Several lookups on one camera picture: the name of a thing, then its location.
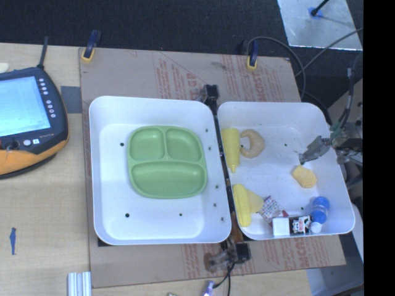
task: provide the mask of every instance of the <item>wire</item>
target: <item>wire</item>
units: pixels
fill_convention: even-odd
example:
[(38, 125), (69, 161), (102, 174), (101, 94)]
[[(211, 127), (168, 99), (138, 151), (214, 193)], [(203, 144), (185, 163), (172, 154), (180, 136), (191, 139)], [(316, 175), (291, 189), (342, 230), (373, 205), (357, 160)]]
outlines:
[(322, 112), (325, 114), (325, 118), (326, 118), (326, 122), (329, 125), (332, 125), (332, 119), (331, 116), (329, 114), (329, 111), (327, 109), (327, 107), (324, 105), (324, 103), (322, 103), (317, 97), (313, 96), (311, 93), (309, 92), (305, 92), (304, 94), (308, 95), (309, 97), (311, 97), (313, 100), (315, 100), (318, 104), (321, 105), (322, 108)]
[(342, 38), (340, 38), (340, 39), (334, 41), (333, 43), (331, 43), (330, 45), (328, 45), (326, 48), (324, 48), (322, 51), (320, 51), (316, 56), (314, 56), (313, 59), (310, 60), (310, 61), (303, 67), (303, 70), (301, 70), (300, 72), (298, 72), (297, 74), (295, 74), (295, 78), (296, 78), (297, 76), (299, 76), (301, 73), (305, 73), (304, 70), (305, 70), (308, 66), (310, 66), (318, 57), (320, 57), (325, 51), (327, 51), (329, 48), (331, 48), (333, 45), (337, 44), (338, 42), (340, 42), (340, 41), (346, 39), (347, 37), (349, 37), (349, 36), (351, 36), (351, 35), (353, 35), (353, 34), (355, 34), (355, 33), (358, 33), (359, 31), (362, 31), (363, 29), (364, 29), (364, 28), (362, 27), (362, 28), (359, 28), (358, 30), (352, 31), (351, 33), (348, 33), (347, 35), (344, 35)]
[[(280, 44), (281, 46), (285, 47), (285, 48), (294, 56), (294, 58), (296, 59), (298, 65), (299, 65), (300, 68), (301, 68), (301, 71), (299, 71), (297, 74), (295, 74), (294, 77), (296, 78), (296, 77), (298, 77), (300, 74), (303, 74), (302, 89), (299, 89), (299, 87), (298, 87), (298, 90), (301, 92), (301, 100), (303, 99), (303, 97), (304, 97), (305, 94), (308, 95), (308, 96), (310, 96), (310, 97), (313, 98), (314, 100), (316, 100), (316, 101), (323, 107), (324, 113), (326, 114), (326, 120), (327, 120), (327, 122), (328, 122), (330, 125), (332, 125), (332, 121), (331, 121), (331, 118), (330, 118), (328, 109), (327, 109), (327, 108), (324, 106), (324, 104), (321, 103), (315, 96), (313, 96), (313, 95), (311, 95), (310, 93), (307, 93), (307, 92), (306, 92), (306, 71), (305, 71), (305, 70), (306, 70), (306, 68), (309, 67), (318, 57), (320, 57), (325, 51), (327, 51), (330, 47), (332, 47), (333, 45), (337, 44), (338, 42), (340, 42), (340, 41), (346, 39), (347, 37), (349, 37), (349, 36), (351, 36), (351, 35), (353, 35), (353, 34), (355, 34), (355, 33), (358, 33), (359, 31), (362, 31), (363, 29), (364, 29), (363, 27), (362, 27), (362, 28), (359, 28), (359, 29), (357, 29), (357, 30), (355, 30), (355, 31), (352, 31), (352, 32), (350, 32), (350, 33), (344, 35), (343, 37), (337, 39), (336, 41), (334, 41), (333, 43), (331, 43), (330, 45), (328, 45), (327, 47), (325, 47), (322, 51), (320, 51), (316, 56), (314, 56), (305, 66), (303, 66), (303, 64), (302, 64), (302, 62), (300, 61), (299, 57), (293, 52), (293, 50), (292, 50), (288, 45), (282, 43), (281, 41), (279, 41), (279, 40), (277, 40), (277, 39), (275, 39), (275, 38), (271, 38), (271, 37), (257, 36), (257, 37), (255, 37), (255, 38), (250, 39), (249, 42), (248, 42), (248, 44), (247, 44), (247, 53), (249, 53), (249, 47), (250, 47), (251, 43), (252, 43), (253, 41), (257, 40), (257, 39), (267, 39), (267, 40), (270, 40), (270, 41), (274, 41), (274, 42)], [(347, 115), (347, 111), (346, 111), (346, 109), (344, 109), (344, 111), (343, 111), (343, 113), (342, 113), (342, 116), (341, 116), (341, 119), (342, 119), (344, 116), (346, 116), (346, 115)]]
[(296, 59), (298, 65), (301, 68), (301, 73), (303, 74), (302, 89), (301, 90), (299, 89), (301, 91), (301, 100), (302, 100), (303, 97), (304, 97), (304, 93), (306, 91), (306, 73), (304, 72), (304, 67), (303, 67), (302, 62), (299, 59), (299, 57), (294, 53), (294, 51), (288, 45), (284, 44), (283, 42), (281, 42), (281, 41), (279, 41), (279, 40), (277, 40), (275, 38), (266, 37), (266, 36), (257, 36), (257, 37), (254, 37), (254, 38), (250, 39), (249, 42), (248, 42), (248, 45), (247, 45), (247, 52), (249, 52), (248, 49), (249, 49), (250, 44), (253, 41), (257, 40), (257, 39), (268, 39), (269, 41), (276, 42), (276, 43), (280, 44), (281, 46), (285, 47), (294, 56), (294, 58)]
[(223, 282), (226, 281), (226, 279), (228, 279), (228, 296), (230, 295), (230, 273), (232, 272), (233, 268), (235, 267), (235, 264), (233, 263), (231, 266), (228, 266), (228, 272), (227, 275), (225, 275), (225, 277), (222, 279), (222, 281), (220, 281), (218, 284), (214, 285), (212, 288), (216, 289), (218, 286), (220, 286)]
[(350, 116), (351, 107), (352, 107), (352, 100), (354, 98), (354, 82), (355, 82), (355, 69), (357, 62), (359, 61), (362, 53), (360, 52), (357, 57), (352, 61), (351, 64), (351, 71), (350, 71), (350, 82), (349, 82), (349, 99), (347, 101), (346, 107), (343, 110), (339, 118), (339, 122), (341, 122), (340, 128), (344, 128), (347, 123), (348, 117)]

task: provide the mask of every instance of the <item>screen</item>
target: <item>screen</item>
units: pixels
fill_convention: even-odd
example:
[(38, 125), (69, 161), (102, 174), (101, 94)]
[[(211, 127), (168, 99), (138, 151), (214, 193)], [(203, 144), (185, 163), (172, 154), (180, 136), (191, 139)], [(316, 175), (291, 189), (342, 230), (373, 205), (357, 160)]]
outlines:
[(50, 127), (35, 77), (0, 81), (0, 137)]

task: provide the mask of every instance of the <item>toy food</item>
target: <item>toy food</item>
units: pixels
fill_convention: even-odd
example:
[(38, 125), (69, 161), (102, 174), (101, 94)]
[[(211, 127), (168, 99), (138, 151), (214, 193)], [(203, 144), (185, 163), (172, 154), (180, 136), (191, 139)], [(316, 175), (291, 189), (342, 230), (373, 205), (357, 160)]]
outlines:
[(221, 130), (223, 151), (227, 165), (235, 173), (240, 164), (240, 133), (237, 128), (225, 128)]
[(302, 165), (298, 165), (292, 172), (292, 176), (302, 187), (310, 188), (315, 186), (317, 182), (317, 177), (314, 172), (310, 169), (305, 168)]
[(250, 148), (240, 148), (241, 154), (246, 158), (257, 157), (265, 148), (264, 139), (258, 132), (254, 131), (253, 129), (246, 129), (242, 131), (240, 137), (247, 137), (249, 139)]
[(251, 224), (251, 213), (258, 212), (265, 202), (261, 196), (246, 189), (242, 184), (233, 186), (233, 197), (239, 225), (248, 227)]

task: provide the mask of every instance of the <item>bottle cap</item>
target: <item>bottle cap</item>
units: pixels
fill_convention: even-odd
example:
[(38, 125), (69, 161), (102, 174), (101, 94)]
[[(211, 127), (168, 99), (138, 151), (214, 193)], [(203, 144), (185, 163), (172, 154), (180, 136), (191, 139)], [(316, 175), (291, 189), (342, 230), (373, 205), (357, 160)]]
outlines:
[(319, 234), (319, 233), (321, 232), (321, 228), (322, 228), (322, 224), (320, 224), (320, 223), (318, 223), (318, 222), (316, 222), (316, 221), (313, 221), (313, 222), (310, 224), (310, 231), (311, 231), (313, 234)]

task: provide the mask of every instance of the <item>green plate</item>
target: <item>green plate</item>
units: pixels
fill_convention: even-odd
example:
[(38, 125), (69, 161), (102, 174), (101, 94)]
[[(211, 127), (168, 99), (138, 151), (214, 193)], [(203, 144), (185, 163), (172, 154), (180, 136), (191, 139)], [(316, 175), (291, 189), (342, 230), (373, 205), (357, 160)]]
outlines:
[(128, 139), (128, 172), (135, 191), (155, 199), (201, 193), (207, 167), (200, 139), (176, 126), (145, 126)]

